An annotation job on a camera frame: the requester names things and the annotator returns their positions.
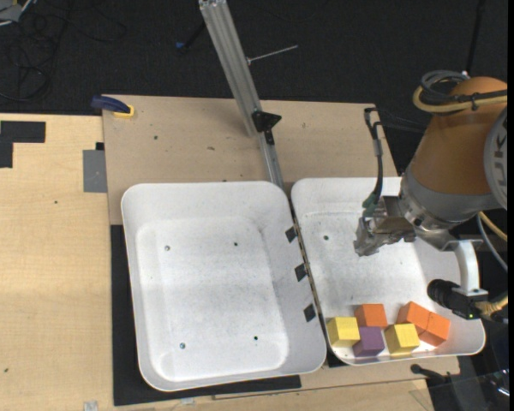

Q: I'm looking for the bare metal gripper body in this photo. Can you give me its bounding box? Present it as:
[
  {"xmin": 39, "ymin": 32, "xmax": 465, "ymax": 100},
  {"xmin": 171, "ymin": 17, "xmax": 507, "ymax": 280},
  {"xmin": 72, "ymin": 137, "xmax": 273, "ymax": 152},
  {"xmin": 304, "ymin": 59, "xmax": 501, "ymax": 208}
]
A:
[{"xmin": 371, "ymin": 195, "xmax": 456, "ymax": 245}]

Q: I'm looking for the white plastic tray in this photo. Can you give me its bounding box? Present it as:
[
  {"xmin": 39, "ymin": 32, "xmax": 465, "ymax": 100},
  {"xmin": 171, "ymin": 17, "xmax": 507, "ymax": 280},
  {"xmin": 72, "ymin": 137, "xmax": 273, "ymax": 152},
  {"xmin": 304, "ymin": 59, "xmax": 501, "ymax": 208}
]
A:
[
  {"xmin": 290, "ymin": 176, "xmax": 487, "ymax": 366},
  {"xmin": 120, "ymin": 181, "xmax": 328, "ymax": 392}
]

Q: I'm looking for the orange cube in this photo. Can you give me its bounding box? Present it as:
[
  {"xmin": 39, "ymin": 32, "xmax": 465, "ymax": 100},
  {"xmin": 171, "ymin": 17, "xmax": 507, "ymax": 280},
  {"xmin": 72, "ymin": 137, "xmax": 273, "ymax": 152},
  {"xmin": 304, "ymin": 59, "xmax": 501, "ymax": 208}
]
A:
[
  {"xmin": 417, "ymin": 312, "xmax": 451, "ymax": 348},
  {"xmin": 395, "ymin": 301, "xmax": 432, "ymax": 336},
  {"xmin": 353, "ymin": 303, "xmax": 389, "ymax": 329}
]

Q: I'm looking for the yellow cube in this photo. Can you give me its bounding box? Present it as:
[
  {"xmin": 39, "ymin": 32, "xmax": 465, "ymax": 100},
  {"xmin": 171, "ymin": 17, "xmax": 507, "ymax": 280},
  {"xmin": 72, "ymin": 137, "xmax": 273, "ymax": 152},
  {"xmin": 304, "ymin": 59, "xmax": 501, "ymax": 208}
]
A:
[
  {"xmin": 326, "ymin": 316, "xmax": 362, "ymax": 348},
  {"xmin": 383, "ymin": 323, "xmax": 421, "ymax": 356}
]

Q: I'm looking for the purple cube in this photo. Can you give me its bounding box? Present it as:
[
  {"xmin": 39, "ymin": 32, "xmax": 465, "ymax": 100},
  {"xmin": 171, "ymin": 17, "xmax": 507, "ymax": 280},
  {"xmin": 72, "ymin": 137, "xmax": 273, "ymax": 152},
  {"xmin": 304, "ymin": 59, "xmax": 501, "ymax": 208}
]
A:
[{"xmin": 351, "ymin": 325, "xmax": 386, "ymax": 358}]

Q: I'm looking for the brown flat board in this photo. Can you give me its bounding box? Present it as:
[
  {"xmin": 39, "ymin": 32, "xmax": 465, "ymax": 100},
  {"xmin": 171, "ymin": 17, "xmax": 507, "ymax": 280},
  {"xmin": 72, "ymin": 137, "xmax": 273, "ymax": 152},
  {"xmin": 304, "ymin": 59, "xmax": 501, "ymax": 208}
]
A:
[{"xmin": 101, "ymin": 95, "xmax": 463, "ymax": 401}]

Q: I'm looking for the black cylinder on white bracket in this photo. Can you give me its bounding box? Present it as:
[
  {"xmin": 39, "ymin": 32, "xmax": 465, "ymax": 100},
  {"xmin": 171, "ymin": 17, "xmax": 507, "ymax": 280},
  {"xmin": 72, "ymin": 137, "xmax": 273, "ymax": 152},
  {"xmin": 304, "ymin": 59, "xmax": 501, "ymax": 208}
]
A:
[{"xmin": 427, "ymin": 238, "xmax": 490, "ymax": 320}]

